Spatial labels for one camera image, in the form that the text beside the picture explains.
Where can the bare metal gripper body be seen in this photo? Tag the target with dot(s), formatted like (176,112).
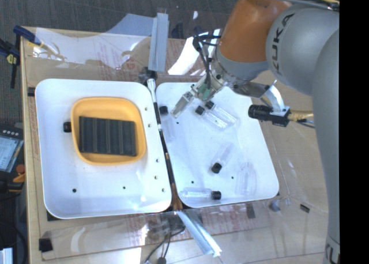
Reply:
(219,80)

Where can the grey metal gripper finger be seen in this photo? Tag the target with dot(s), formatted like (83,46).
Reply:
(181,106)
(214,93)

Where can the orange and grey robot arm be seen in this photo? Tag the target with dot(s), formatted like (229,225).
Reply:
(299,43)

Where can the clear plastic bottle, black cap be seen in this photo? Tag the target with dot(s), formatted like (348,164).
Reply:
(222,156)
(167,123)
(225,113)
(197,193)
(212,119)

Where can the thin black and white rod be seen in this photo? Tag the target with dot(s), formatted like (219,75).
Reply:
(162,139)

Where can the white plastic tray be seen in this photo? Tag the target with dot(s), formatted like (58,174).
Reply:
(95,188)
(196,147)

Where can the yellow plastic bowl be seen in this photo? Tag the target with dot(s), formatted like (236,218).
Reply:
(108,106)

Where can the black ribbed rack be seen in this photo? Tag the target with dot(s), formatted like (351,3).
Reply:
(107,136)

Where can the clear plastic bottle without cap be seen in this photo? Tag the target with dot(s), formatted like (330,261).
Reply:
(246,180)

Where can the brown cardboard board, red print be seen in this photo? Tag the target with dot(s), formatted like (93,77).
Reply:
(291,153)

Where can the small black cap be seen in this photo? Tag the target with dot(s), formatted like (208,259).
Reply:
(67,126)

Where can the black cylinder on white bracket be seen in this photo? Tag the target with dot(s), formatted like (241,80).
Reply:
(261,111)

